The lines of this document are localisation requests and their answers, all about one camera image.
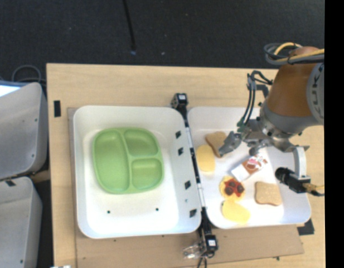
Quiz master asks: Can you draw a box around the yellow flat cheese piece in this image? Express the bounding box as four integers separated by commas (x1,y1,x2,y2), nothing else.
221,199,251,226

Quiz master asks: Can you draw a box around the black cylinder on white bracket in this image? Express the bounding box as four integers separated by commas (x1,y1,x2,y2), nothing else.
274,146,312,194

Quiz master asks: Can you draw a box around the black block with thin wires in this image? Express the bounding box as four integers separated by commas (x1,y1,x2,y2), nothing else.
170,92,188,110
204,234,220,252

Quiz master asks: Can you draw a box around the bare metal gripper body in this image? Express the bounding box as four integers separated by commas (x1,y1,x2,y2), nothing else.
240,117,310,152

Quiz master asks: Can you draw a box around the thin black and white rod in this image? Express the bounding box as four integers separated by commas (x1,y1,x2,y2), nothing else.
180,107,211,236

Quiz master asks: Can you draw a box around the brown bread slice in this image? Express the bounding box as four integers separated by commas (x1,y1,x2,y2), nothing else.
205,131,227,159
254,181,283,207

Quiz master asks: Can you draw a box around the white plastic tray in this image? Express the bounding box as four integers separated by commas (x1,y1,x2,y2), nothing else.
73,105,203,240
187,106,312,230

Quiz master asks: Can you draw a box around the white and brown carton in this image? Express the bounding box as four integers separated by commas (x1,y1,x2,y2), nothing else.
230,154,269,182

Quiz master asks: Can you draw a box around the yellow pizza slice with toppings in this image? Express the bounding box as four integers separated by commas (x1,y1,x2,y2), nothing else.
219,175,246,201

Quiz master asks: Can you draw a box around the yellow oval biscuit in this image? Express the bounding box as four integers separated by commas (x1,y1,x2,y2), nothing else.
195,144,216,174

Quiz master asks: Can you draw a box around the green divided plate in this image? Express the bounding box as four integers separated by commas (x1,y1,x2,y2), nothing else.
91,127,165,195

